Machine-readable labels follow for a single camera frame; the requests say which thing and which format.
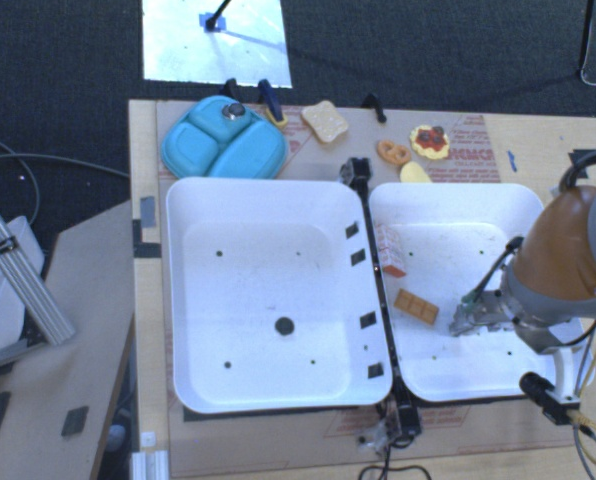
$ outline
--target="black cord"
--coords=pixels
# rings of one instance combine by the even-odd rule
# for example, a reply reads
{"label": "black cord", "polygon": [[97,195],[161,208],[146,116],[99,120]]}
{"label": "black cord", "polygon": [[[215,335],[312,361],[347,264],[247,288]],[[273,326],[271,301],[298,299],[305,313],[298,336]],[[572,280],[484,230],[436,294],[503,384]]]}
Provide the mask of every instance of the black cord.
{"label": "black cord", "polygon": [[567,171],[565,171],[565,174],[563,175],[562,179],[560,180],[560,184],[558,185],[558,189],[560,190],[560,192],[564,192],[569,188],[575,187],[576,181],[578,180],[578,176],[583,171],[583,169],[591,167],[592,165],[596,165],[596,150],[583,156],[574,165],[567,169]]}
{"label": "black cord", "polygon": [[587,359],[589,358],[589,354],[591,352],[591,344],[594,341],[594,338],[596,337],[596,327],[594,329],[591,329],[591,332],[589,333],[589,338],[587,339],[587,345],[585,345],[585,350],[582,353],[582,358],[580,359],[580,367],[578,368],[578,375],[576,376],[576,385],[575,385],[575,390],[574,390],[574,394],[577,397],[580,397],[580,391],[582,389],[582,375],[585,371],[585,365],[587,364]]}
{"label": "black cord", "polygon": [[411,446],[411,443],[413,442],[413,437],[406,439],[405,441],[402,441],[402,438],[399,438],[396,439],[393,443],[391,443],[391,447],[396,448],[396,450],[404,450],[405,448],[409,448]]}
{"label": "black cord", "polygon": [[[0,149],[2,149],[3,151],[6,151],[10,155],[16,155],[16,152],[3,142],[0,142]],[[36,221],[36,218],[38,217],[38,212],[40,211],[40,187],[38,186],[38,180],[36,179],[36,176],[34,175],[33,171],[31,170],[31,168],[29,167],[27,162],[25,162],[20,157],[13,157],[13,158],[15,158],[18,161],[20,166],[29,175],[31,184],[34,187],[34,194],[35,194],[36,201],[34,204],[34,211],[31,214],[31,217],[29,218],[29,225],[32,226],[34,224],[34,222]]]}
{"label": "black cord", "polygon": [[474,291],[474,301],[476,301],[480,298],[480,296],[482,295],[482,292],[485,291],[485,288],[489,284],[489,281],[493,277],[494,273],[503,264],[503,262],[505,261],[507,256],[515,253],[520,248],[520,246],[522,245],[522,241],[523,241],[523,237],[515,236],[514,238],[509,240],[509,242],[507,242],[504,252],[500,256],[498,256],[498,259],[491,266],[491,268],[489,269],[489,272],[487,272],[485,274],[485,277],[483,277],[482,281],[480,281],[480,283],[478,283],[478,286],[476,286],[476,288],[474,288],[474,290],[473,290]]}
{"label": "black cord", "polygon": [[129,179],[129,174],[126,172],[118,171],[116,169],[112,169],[110,167],[105,167],[104,165],[93,164],[91,162],[84,162],[82,160],[76,160],[75,158],[67,158],[64,156],[57,156],[57,155],[44,155],[40,153],[8,153],[4,155],[0,155],[0,159],[2,158],[31,158],[36,160],[52,160],[56,162],[63,162],[66,164],[71,165],[78,165],[80,167],[87,167],[88,169],[94,169],[96,171],[101,171],[107,174],[113,174],[114,176],[119,176],[121,178]]}
{"label": "black cord", "polygon": [[568,341],[567,343],[563,343],[561,345],[561,347],[573,347],[574,345],[578,345],[578,343],[580,343],[581,341],[586,340],[589,335],[594,332],[596,330],[596,320],[594,320],[594,323],[591,324],[591,327],[589,327],[589,329],[587,329],[583,334],[581,334],[580,336],[578,336],[575,340],[571,340]]}
{"label": "black cord", "polygon": [[[413,439],[407,444],[407,446],[409,446],[411,443],[413,442]],[[364,467],[360,473],[358,474],[358,480],[363,480],[363,477],[365,476],[365,474],[368,471],[380,471],[380,476],[377,478],[377,480],[387,480],[387,475],[390,472],[393,473],[398,473],[398,472],[403,472],[403,471],[410,471],[410,470],[417,470],[417,471],[421,471],[423,475],[425,475],[425,478],[427,480],[433,480],[431,478],[431,475],[429,474],[429,471],[427,471],[425,468],[423,468],[422,466],[418,466],[418,465],[413,465],[413,466],[402,466],[399,468],[393,468],[389,466],[389,463],[391,461],[391,448],[398,448],[397,446],[394,445],[389,445],[387,447],[387,451],[385,453],[385,463],[382,466],[376,466],[376,465],[371,465],[371,466],[366,466]]]}

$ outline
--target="white cable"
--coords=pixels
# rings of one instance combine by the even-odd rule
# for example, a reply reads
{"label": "white cable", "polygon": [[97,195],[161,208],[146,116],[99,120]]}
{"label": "white cable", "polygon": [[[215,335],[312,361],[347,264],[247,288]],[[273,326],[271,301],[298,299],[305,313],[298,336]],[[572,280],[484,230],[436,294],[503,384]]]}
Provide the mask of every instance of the white cable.
{"label": "white cable", "polygon": [[589,40],[587,41],[587,48],[585,49],[585,58],[582,61],[582,66],[580,67],[580,79],[585,85],[590,87],[596,87],[596,82],[590,82],[587,80],[587,75],[585,74],[585,68],[587,67],[587,59],[589,58],[589,49],[591,48],[591,38],[593,32],[593,21],[589,23]]}
{"label": "white cable", "polygon": [[[589,429],[589,430],[590,430],[590,432],[588,434],[586,432],[583,432],[583,434],[585,434],[587,437],[591,438],[596,443],[596,433],[591,429]],[[580,426],[574,425],[574,441],[576,443],[576,450],[578,451],[578,455],[580,455],[581,461],[583,463],[583,466],[585,467],[585,470],[587,471],[587,474],[589,475],[590,478],[594,479],[594,476],[591,473],[591,470],[589,468],[589,464],[587,463],[587,460],[584,458],[583,447],[582,447],[582,443],[580,442],[580,436],[578,434],[579,431],[580,431]]]}

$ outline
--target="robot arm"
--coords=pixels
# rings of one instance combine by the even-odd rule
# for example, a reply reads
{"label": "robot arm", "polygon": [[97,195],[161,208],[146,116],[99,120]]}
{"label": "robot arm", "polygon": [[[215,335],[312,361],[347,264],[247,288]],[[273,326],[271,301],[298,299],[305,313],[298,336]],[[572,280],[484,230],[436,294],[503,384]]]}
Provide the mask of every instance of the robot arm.
{"label": "robot arm", "polygon": [[[512,240],[492,271],[463,298],[450,326],[454,336],[483,325],[513,328],[537,353],[550,353],[564,345],[550,326],[574,317],[596,319],[596,188],[576,186],[580,171],[593,164],[596,151],[565,173],[561,193],[527,237]],[[504,268],[501,286],[484,291],[498,266]]]}

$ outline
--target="black mounting hole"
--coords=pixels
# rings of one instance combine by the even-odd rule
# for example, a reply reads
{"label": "black mounting hole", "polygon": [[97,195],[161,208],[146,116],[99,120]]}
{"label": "black mounting hole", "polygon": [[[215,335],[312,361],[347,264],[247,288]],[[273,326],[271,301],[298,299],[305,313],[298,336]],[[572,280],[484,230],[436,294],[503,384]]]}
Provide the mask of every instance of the black mounting hole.
{"label": "black mounting hole", "polygon": [[283,336],[288,336],[292,332],[294,332],[294,322],[291,318],[287,318],[283,316],[276,320],[276,330]]}

